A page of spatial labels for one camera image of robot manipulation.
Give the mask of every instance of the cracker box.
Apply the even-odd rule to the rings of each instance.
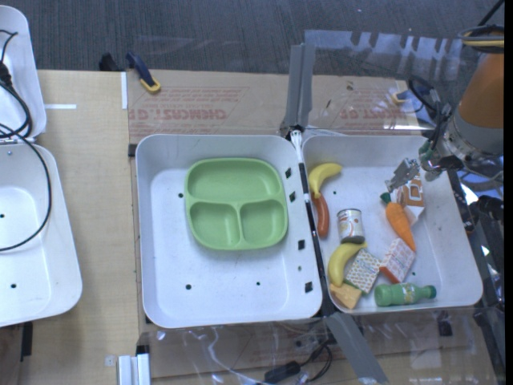
[[[401,239],[390,244],[379,270],[393,283],[402,282],[415,259],[415,252]]]
[[[379,273],[380,260],[367,249],[360,249],[345,277],[350,285],[368,294]]]

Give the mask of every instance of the banana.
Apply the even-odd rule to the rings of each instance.
[[[326,178],[334,176],[342,170],[342,166],[337,163],[323,163],[314,167],[308,175],[308,184],[314,198],[321,195],[321,186]]]
[[[333,251],[328,261],[328,278],[335,286],[341,286],[344,281],[344,268],[346,262],[355,255],[360,249],[365,248],[367,242],[355,244],[354,242],[344,242]]]

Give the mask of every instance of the canned food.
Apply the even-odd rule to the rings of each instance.
[[[343,209],[337,214],[338,237],[340,242],[361,244],[365,239],[362,224],[362,211]]]

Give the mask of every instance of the black cable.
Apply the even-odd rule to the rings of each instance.
[[[463,44],[483,53],[502,54],[504,52],[504,26],[496,24],[470,27],[458,33]]]
[[[488,20],[490,20],[491,16],[495,14],[495,12],[501,7],[501,5],[504,3],[504,0],[498,0],[494,6],[491,8],[491,10],[487,13],[486,16],[483,17],[483,20],[481,20],[478,23],[478,26],[484,26]]]
[[[320,377],[322,377],[326,372],[328,372],[328,369],[329,367],[331,367],[331,362],[333,361],[333,353],[331,352],[331,350],[329,349],[329,340],[326,340],[324,341],[321,345],[319,345],[313,352],[312,354],[310,354],[309,358],[304,361],[302,364],[300,364],[301,367],[303,367],[304,365],[306,365],[307,363],[310,363],[312,361],[314,361],[315,359],[317,359],[319,357],[319,355],[322,354],[322,351],[326,350],[326,352],[328,353],[328,358],[326,359],[326,362],[324,364],[324,366],[321,368],[321,370],[316,373],[312,378],[309,378],[307,380],[307,383],[311,383],[313,381],[315,381],[316,379],[319,379]]]
[[[436,111],[435,106],[429,103],[424,98],[424,95],[430,94],[430,91],[434,89],[434,87],[430,83],[428,83],[427,81],[425,81],[425,79],[422,79],[421,77],[413,75],[408,79],[408,88],[414,94],[414,96],[417,97],[418,101],[420,101],[424,107],[429,108],[429,110],[431,111]]]
[[[436,107],[436,120],[434,123],[434,132],[432,137],[430,138],[431,142],[431,150],[434,150],[436,144],[438,143],[438,138],[440,137],[440,132],[442,130],[442,104],[437,101],[435,104]]]
[[[0,58],[0,87],[2,87],[5,91],[7,91],[9,94],[11,94],[19,103],[19,105],[22,107],[23,113],[25,114],[25,119],[22,123],[22,125],[19,128],[16,128],[14,130],[11,130],[12,133],[15,135],[20,136],[29,136],[32,133],[32,117],[30,116],[30,110],[28,106],[26,105],[25,101],[20,97],[20,95],[16,92],[14,89],[14,86],[12,84],[12,78],[9,72],[9,69],[7,68],[7,65],[3,62],[3,59],[6,54],[7,45],[9,44],[9,41],[18,34],[17,31],[14,33],[11,33],[7,30],[0,30],[1,33],[6,33],[9,35],[7,40],[3,44],[2,48],[2,57]],[[0,140],[9,138],[12,135],[2,134],[0,135]]]
[[[14,245],[10,245],[8,247],[0,248],[0,252],[3,252],[3,251],[9,251],[11,249],[15,249],[15,248],[18,248],[18,247],[20,247],[22,245],[25,245],[27,242],[33,240],[39,233],[41,233],[42,229],[45,227],[46,223],[48,222],[48,219],[50,218],[50,212],[51,212],[51,181],[50,181],[50,173],[48,171],[48,167],[46,166],[46,162],[42,158],[41,153],[36,149],[36,147],[34,147],[34,145],[32,145],[24,136],[20,136],[19,134],[15,134],[14,131],[11,128],[7,127],[6,125],[0,123],[0,127],[3,128],[3,130],[0,130],[0,132],[2,132],[4,134],[7,134],[9,136],[16,135],[17,137],[19,137],[20,140],[22,140],[26,145],[28,145],[32,149],[33,152],[35,152],[36,156],[41,161],[43,169],[45,170],[46,184],[47,184],[47,189],[48,189],[48,208],[46,209],[46,215],[45,215],[44,219],[42,220],[42,224],[29,237],[25,238],[23,241],[20,241],[20,242],[14,244]]]

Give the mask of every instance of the cardboard sheet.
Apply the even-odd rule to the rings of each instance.
[[[278,134],[285,116],[288,75],[153,70],[161,84],[146,91],[127,73],[131,144],[151,134]],[[406,83],[376,77],[313,77],[309,128],[344,134],[414,134],[413,105],[396,104]]]

